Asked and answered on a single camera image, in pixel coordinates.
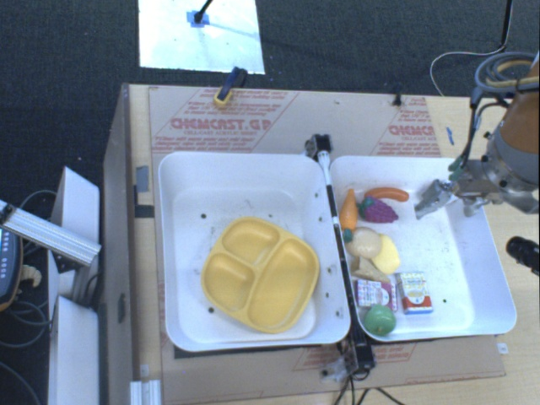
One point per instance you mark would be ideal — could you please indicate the green apple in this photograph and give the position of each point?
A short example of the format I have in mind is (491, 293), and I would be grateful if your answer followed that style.
(379, 320)

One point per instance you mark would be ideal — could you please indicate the pink and white carton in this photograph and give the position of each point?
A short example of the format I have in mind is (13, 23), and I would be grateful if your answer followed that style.
(373, 293)

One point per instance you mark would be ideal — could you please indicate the black cylinder on white bracket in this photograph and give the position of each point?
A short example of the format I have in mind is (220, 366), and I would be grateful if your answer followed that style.
(523, 249)

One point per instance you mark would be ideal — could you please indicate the yellow divided plate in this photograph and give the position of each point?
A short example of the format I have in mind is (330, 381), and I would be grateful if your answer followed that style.
(261, 274)

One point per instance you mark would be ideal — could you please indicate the purple grapes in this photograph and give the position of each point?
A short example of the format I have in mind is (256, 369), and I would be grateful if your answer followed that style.
(379, 211)

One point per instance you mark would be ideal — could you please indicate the dull grey metal gripper finger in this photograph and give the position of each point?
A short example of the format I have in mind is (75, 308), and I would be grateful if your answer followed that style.
(434, 190)
(431, 208)

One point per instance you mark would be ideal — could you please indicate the thin black and white rod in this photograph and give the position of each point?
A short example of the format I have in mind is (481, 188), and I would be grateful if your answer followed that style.
(336, 226)

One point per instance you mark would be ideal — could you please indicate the yellow oval toy food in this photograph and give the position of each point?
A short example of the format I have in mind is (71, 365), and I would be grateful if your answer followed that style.
(387, 255)

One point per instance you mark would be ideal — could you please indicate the white and red carton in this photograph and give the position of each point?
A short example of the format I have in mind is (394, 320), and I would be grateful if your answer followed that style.
(415, 293)

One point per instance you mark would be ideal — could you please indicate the tan pizza slice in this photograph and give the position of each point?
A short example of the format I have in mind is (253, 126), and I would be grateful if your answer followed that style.
(368, 271)

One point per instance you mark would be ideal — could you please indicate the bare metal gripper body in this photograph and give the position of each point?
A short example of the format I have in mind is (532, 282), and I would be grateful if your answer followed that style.
(476, 184)

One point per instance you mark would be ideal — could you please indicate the orange sausage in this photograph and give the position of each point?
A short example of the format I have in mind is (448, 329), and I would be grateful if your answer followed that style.
(388, 193)

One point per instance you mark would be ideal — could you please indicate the brown cardboard board red print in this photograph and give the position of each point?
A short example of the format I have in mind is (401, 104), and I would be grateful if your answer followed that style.
(337, 116)

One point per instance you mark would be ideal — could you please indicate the white plastic tray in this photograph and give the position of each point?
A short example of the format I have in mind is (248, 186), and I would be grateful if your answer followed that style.
(236, 184)
(455, 268)

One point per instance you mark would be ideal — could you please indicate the orange carrot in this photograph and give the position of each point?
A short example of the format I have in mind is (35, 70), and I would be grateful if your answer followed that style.
(349, 211)

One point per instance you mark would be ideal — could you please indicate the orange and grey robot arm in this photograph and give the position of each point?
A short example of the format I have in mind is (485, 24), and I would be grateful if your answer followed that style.
(517, 120)

